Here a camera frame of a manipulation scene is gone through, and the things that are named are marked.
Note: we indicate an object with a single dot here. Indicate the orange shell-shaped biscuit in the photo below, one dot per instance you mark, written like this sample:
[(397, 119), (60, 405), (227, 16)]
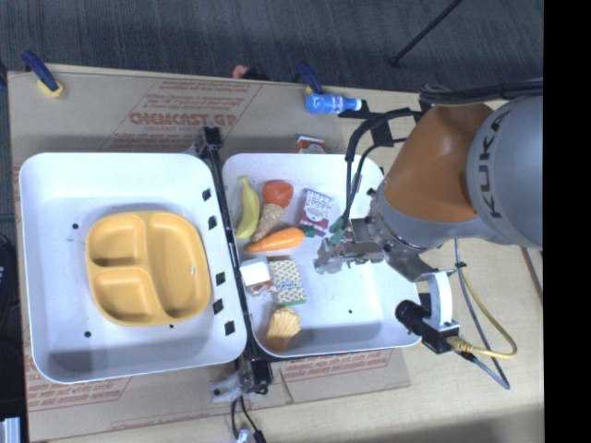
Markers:
[(281, 328)]

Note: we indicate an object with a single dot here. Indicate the white plastic tray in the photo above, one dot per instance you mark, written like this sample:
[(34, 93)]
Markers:
[(351, 289), (60, 247)]

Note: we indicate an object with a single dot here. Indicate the black cylinder on white bracket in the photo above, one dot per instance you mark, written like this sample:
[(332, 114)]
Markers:
[(422, 323)]

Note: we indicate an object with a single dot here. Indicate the red and white carton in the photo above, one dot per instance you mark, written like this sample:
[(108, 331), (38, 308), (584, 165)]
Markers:
[(316, 210)]

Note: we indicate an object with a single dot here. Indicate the yellow banana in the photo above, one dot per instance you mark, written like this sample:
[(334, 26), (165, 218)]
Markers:
[(249, 210)]

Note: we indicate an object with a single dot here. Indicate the blue plastic bottle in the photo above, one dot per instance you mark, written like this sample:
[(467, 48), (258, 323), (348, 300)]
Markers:
[(325, 103)]

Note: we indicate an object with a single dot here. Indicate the orange carrot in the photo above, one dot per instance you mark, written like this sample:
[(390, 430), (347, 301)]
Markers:
[(277, 240)]

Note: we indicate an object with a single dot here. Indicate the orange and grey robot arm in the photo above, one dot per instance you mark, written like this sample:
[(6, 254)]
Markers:
[(443, 169)]

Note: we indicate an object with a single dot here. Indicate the orange-red tomato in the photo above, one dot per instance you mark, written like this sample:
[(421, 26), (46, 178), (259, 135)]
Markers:
[(278, 193)]

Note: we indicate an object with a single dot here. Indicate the yellow patterned carton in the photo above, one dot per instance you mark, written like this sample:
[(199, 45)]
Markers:
[(287, 282)]

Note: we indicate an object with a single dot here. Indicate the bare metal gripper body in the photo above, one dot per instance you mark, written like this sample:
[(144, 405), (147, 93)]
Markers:
[(367, 243)]

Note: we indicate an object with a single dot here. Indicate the brown cardboard board red print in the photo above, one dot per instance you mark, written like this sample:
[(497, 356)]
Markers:
[(115, 109)]

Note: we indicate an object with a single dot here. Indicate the beige ice cream cone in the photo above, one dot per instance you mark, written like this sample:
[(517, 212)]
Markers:
[(269, 219)]

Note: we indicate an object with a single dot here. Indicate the orange divided plate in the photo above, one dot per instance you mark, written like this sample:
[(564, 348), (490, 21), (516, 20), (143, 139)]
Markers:
[(148, 266)]

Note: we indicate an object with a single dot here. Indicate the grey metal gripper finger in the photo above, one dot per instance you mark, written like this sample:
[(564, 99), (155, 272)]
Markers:
[(325, 265), (331, 246)]

